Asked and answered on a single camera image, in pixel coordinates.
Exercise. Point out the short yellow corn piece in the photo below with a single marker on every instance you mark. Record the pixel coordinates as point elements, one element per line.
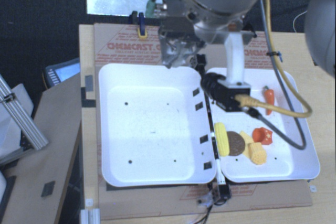
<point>257,153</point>

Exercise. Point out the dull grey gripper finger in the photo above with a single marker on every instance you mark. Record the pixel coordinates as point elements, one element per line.
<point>191,52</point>
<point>170,53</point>

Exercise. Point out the black cylinder on white bracket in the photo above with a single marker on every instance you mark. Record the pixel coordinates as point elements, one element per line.
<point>233,93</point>

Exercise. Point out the orange carrot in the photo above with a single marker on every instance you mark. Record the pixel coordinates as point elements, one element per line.
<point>269,98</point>

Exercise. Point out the brown round biscuit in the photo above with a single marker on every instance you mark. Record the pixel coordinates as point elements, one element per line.
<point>236,143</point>

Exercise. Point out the yellow cheese wedge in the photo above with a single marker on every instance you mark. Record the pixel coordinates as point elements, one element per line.
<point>245,137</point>

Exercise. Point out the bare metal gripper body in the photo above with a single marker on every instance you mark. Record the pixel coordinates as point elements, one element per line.
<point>175,25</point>

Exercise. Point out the yellow corn cob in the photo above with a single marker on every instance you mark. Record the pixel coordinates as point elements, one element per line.
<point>221,139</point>

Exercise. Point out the white plastic tray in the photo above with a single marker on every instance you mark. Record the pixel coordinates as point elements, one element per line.
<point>147,126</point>
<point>283,154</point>

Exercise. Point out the thin black and white rod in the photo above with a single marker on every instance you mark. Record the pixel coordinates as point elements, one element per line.
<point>213,136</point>

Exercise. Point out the brown cardboard board, red print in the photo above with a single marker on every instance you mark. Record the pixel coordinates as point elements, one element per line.
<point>147,202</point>

